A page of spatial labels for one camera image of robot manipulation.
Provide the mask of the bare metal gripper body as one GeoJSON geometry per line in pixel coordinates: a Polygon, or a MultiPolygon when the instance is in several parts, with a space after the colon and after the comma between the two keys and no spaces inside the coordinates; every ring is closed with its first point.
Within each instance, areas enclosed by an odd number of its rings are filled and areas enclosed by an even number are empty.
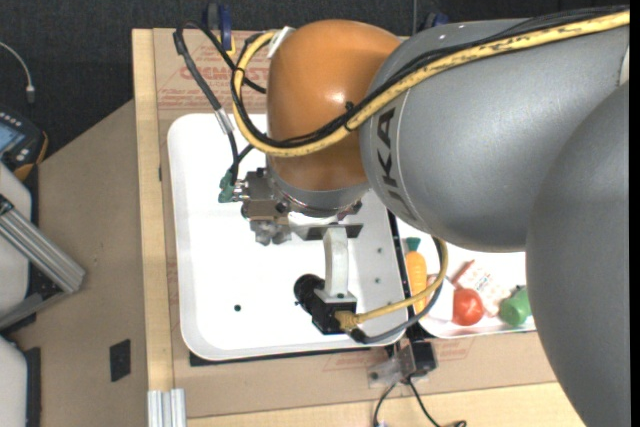
{"type": "Polygon", "coordinates": [[[279,218],[289,213],[311,218],[342,218],[360,209],[363,185],[329,190],[295,187],[270,167],[248,172],[236,183],[234,199],[242,203],[248,219],[279,218]]]}

